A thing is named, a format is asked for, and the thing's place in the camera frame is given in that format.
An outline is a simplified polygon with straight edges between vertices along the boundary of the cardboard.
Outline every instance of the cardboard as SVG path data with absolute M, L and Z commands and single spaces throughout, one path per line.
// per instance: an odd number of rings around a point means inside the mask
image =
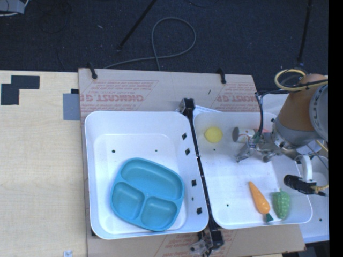
M 252 76 L 175 73 L 129 70 L 79 69 L 80 115 L 83 134 L 85 205 L 88 256 L 194 256 L 190 245 L 197 233 L 103 240 L 92 235 L 89 213 L 87 157 L 84 120 L 92 111 L 175 111 L 183 98 L 196 105 L 232 112 L 259 112 Z M 265 255 L 305 250 L 298 225 L 221 230 L 224 245 L 213 251 L 214 257 Z

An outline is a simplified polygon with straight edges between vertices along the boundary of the wooden surface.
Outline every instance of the wooden surface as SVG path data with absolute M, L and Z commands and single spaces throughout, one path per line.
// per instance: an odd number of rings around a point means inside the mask
M 63 119 L 78 73 L 0 71 L 0 84 L 11 75 L 39 75 L 40 89 L 0 105 L 0 256 L 87 256 L 81 123 Z

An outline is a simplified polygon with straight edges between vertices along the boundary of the green toy vegetable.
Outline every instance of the green toy vegetable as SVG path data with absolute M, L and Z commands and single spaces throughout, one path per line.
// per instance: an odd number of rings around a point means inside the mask
M 289 213 L 290 197 L 282 189 L 273 193 L 273 208 L 279 219 L 285 219 Z

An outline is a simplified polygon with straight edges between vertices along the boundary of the yellow round object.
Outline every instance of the yellow round object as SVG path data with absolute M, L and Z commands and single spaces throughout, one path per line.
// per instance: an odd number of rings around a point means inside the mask
M 205 138 L 208 142 L 218 143 L 223 137 L 223 132 L 216 126 L 211 126 L 205 131 Z

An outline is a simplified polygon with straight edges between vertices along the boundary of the white plastic tray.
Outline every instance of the white plastic tray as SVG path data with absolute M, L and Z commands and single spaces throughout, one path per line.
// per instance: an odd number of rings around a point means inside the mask
M 91 226 L 97 236 L 118 239 L 199 232 L 207 226 L 207 204 L 191 128 L 181 113 L 96 111 L 85 120 L 85 135 Z M 111 209 L 110 191 L 116 174 L 125 161 L 134 157 L 164 165 L 184 181 L 180 212 L 165 231 L 130 224 Z
M 271 131 L 273 114 L 264 114 L 264 129 Z M 242 143 L 232 140 L 234 127 L 258 129 L 260 113 L 222 112 L 200 113 L 194 118 L 200 159 L 214 220 L 225 229 L 250 228 L 277 224 L 299 224 L 311 220 L 312 207 L 309 197 L 284 185 L 287 174 L 300 176 L 297 165 L 285 155 L 276 156 L 271 162 L 263 162 L 255 153 L 239 163 L 235 155 Z M 210 126 L 223 131 L 218 143 L 210 143 L 204 133 Z M 248 181 L 252 181 L 264 194 L 271 205 L 270 214 L 274 221 L 266 223 L 253 202 Z M 272 208 L 272 193 L 281 189 L 291 197 L 289 215 L 278 219 Z

